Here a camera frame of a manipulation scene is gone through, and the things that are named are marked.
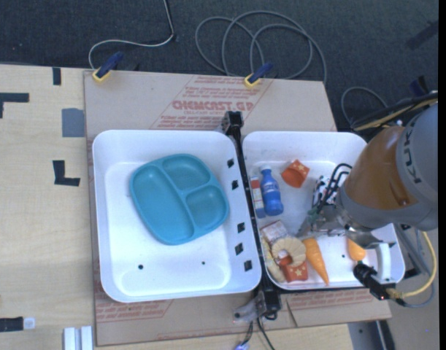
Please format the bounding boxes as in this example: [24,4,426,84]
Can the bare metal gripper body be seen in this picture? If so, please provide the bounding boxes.
[311,204,374,248]

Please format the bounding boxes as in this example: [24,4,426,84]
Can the brown and white carton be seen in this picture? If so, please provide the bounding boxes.
[260,219,290,244]

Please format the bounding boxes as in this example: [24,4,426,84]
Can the small orange yellow carrot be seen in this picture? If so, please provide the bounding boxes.
[347,238,367,263]

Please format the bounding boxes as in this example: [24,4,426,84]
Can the red fries box with star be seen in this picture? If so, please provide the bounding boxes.
[282,261,309,284]

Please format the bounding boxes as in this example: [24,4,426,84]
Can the blue bottle white cap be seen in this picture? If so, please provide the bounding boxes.
[258,164,285,217]

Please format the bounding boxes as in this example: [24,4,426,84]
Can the pale yellow toy fries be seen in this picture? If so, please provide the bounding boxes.
[261,236,287,284]

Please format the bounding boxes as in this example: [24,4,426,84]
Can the orange fries box with stars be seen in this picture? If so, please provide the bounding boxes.
[280,159,311,189]

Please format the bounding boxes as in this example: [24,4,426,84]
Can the orange and white carton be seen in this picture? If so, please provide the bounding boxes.
[250,176,267,219]

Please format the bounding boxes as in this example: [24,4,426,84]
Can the white plastic tray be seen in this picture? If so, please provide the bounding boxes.
[241,131,407,291]
[92,129,263,303]

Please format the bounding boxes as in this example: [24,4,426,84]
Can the thin black rod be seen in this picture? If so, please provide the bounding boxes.
[232,124,273,298]

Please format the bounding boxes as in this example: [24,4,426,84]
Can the blue divided plate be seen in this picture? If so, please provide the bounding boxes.
[129,153,230,246]

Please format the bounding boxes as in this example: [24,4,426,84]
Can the brown cardboard board red print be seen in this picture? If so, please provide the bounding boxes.
[82,70,393,346]

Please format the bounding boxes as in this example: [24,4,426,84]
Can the beige ring pastry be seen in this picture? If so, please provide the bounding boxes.
[270,236,307,268]

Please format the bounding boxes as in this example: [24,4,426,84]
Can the black cylinder on white bracket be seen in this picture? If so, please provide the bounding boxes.
[353,242,397,301]

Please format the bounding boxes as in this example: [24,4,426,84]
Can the black block with thin wires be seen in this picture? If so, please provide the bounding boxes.
[258,288,282,314]
[220,110,245,135]

